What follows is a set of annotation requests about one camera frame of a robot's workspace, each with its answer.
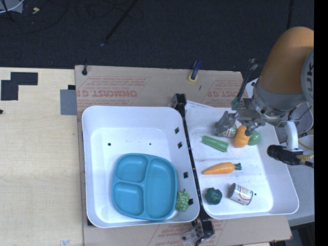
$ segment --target toy carrot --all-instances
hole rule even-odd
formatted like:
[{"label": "toy carrot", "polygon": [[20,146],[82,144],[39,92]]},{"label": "toy carrot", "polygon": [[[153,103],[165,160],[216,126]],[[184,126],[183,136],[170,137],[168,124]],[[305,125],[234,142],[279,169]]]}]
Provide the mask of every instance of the toy carrot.
[{"label": "toy carrot", "polygon": [[250,140],[249,136],[245,135],[246,127],[240,125],[237,129],[236,136],[234,138],[234,144],[237,148],[245,147]]},{"label": "toy carrot", "polygon": [[204,170],[203,174],[227,174],[234,170],[241,170],[241,164],[233,164],[231,162],[220,163]]}]

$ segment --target blue and yellow object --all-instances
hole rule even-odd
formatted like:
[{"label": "blue and yellow object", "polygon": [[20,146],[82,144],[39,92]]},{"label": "blue and yellow object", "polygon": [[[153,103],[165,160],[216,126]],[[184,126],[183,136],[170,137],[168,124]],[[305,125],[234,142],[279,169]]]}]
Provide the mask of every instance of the blue and yellow object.
[{"label": "blue and yellow object", "polygon": [[200,68],[200,64],[201,64],[201,61],[196,60],[195,63],[192,65],[191,69],[193,70],[193,72],[191,72],[189,75],[189,78],[188,78],[189,82],[195,83],[197,81],[198,70]]}]

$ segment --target cardboard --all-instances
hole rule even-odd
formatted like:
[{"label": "cardboard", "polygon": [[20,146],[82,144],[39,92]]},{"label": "cardboard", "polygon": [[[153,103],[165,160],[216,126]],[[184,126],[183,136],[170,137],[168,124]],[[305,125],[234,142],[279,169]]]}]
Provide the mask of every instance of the cardboard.
[{"label": "cardboard", "polygon": [[[101,229],[88,225],[86,214],[84,148],[81,115],[94,105],[168,106],[174,94],[211,107],[230,107],[242,83],[240,72],[199,70],[195,83],[188,81],[191,70],[75,66],[77,121],[80,153],[81,198],[84,242],[92,245],[186,245],[181,235],[191,223],[150,224]],[[206,246],[239,245],[291,239],[284,215],[213,220],[215,234],[202,242]]]}]

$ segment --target orange toy vegetable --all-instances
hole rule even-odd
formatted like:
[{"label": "orange toy vegetable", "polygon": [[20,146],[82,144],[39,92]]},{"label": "orange toy vegetable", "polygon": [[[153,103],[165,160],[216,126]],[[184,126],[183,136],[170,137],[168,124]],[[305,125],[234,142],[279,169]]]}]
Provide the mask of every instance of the orange toy vegetable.
[{"label": "orange toy vegetable", "polygon": [[245,147],[250,140],[249,136],[245,135],[246,127],[240,125],[237,129],[236,136],[234,138],[234,144],[237,148]]},{"label": "orange toy vegetable", "polygon": [[241,170],[241,164],[233,164],[231,162],[224,162],[203,171],[203,174],[228,174],[234,170]]}]

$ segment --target blue plate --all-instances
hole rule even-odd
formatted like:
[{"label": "blue plate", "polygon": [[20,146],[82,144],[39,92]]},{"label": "blue plate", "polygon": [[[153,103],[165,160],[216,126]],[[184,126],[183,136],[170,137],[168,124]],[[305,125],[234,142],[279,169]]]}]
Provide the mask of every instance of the blue plate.
[{"label": "blue plate", "polygon": [[122,214],[147,220],[163,220],[175,209],[177,174],[167,159],[129,153],[115,164],[112,202]]}]

